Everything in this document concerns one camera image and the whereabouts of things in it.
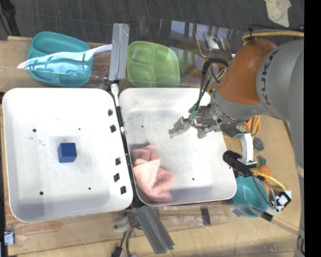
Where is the orange carrot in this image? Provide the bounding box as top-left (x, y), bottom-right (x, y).
top-left (257, 157), bottom-right (272, 195)

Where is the teal bowl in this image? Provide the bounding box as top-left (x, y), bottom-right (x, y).
top-left (231, 176), bottom-right (270, 218)

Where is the green divided plate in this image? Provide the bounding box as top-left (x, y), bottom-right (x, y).
top-left (126, 40), bottom-right (181, 89)

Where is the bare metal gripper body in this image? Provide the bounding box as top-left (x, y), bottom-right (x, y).
top-left (190, 105), bottom-right (222, 140)

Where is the teal divided plate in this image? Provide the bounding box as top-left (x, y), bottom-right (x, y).
top-left (27, 31), bottom-right (94, 88)

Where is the black cylinder on white bracket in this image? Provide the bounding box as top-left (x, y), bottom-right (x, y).
top-left (222, 132), bottom-right (258, 177)

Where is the dark grey round disc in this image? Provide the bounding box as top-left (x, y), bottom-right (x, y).
top-left (252, 138), bottom-right (265, 152)

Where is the blue cube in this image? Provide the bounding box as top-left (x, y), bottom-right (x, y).
top-left (57, 142), bottom-right (78, 164)

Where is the pink cloth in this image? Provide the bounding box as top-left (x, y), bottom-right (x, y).
top-left (131, 143), bottom-right (177, 203)

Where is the white carton with black print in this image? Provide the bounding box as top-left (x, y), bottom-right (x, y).
top-left (273, 190), bottom-right (293, 214)

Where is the white plastic tray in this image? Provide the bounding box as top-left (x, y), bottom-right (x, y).
top-left (2, 87), bottom-right (134, 223)
top-left (118, 87), bottom-right (238, 207)

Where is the white crumpled cloth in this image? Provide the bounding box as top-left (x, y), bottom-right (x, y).
top-left (257, 0), bottom-right (293, 28)

